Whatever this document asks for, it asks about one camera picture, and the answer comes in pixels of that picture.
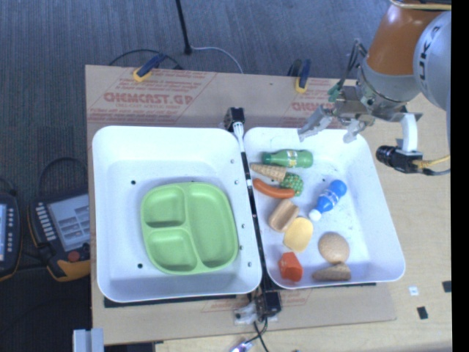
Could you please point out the black cylinder on white bracket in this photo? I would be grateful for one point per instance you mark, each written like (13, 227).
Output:
(403, 152)

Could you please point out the green bottle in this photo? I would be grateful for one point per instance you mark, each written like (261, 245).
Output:
(289, 158)

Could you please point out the tan round biscuit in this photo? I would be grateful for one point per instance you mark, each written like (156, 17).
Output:
(333, 248)

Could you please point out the tan hot dog bun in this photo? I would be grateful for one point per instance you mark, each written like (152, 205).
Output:
(283, 215)

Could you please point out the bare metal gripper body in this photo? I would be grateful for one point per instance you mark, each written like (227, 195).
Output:
(361, 103)

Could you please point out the green divided plate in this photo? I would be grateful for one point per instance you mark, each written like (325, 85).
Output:
(188, 227)

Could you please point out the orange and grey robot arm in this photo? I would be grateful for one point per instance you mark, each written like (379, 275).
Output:
(403, 42)

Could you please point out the blue and white bottle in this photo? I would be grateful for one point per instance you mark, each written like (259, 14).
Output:
(328, 199)

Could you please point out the brown cardboard board red print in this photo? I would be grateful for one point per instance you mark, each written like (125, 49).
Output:
(154, 97)

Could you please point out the white plastic tray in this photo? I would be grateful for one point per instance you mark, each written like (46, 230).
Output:
(366, 218)
(121, 233)

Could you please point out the orange sausage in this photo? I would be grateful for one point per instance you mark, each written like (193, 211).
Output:
(271, 189)

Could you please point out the yellow chip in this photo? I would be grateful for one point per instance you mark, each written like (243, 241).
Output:
(298, 234)

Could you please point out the black and white thin rod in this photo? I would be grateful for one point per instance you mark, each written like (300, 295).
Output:
(253, 196)

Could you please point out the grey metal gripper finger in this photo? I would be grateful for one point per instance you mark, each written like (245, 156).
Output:
(312, 125)
(352, 130)

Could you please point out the tan ice cream cone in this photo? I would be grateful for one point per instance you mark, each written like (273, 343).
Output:
(269, 171)

